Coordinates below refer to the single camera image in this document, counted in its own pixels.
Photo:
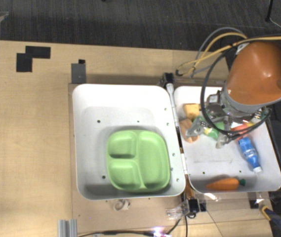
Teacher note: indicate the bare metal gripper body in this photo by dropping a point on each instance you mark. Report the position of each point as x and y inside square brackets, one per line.
[216, 111]

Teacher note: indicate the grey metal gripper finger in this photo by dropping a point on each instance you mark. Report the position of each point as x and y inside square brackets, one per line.
[223, 137]
[194, 128]

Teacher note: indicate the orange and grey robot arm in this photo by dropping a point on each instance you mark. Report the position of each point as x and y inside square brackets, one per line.
[258, 75]

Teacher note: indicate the beige toy doughnut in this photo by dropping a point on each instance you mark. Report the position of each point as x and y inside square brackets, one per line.
[186, 126]

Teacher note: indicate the green packet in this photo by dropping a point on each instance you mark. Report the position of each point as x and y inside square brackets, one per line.
[213, 132]

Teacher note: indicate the red toy food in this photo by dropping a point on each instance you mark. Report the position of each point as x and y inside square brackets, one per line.
[240, 128]

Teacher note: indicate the yellow toy bread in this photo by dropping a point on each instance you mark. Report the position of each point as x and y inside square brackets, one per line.
[190, 109]

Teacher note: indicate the white plastic tray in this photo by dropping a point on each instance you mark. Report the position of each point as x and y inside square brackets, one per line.
[216, 157]
[93, 132]

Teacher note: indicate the thin black and white rod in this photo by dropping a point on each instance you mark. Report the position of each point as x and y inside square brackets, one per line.
[174, 110]

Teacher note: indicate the blue plastic bottle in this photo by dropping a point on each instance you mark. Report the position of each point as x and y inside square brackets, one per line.
[250, 154]

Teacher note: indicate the orange carrot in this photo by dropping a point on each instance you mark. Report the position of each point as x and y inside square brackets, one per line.
[223, 184]

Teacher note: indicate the green divided plate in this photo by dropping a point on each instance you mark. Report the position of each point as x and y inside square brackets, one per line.
[140, 162]

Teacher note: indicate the beige curled strip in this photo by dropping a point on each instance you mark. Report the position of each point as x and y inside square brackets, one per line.
[121, 205]

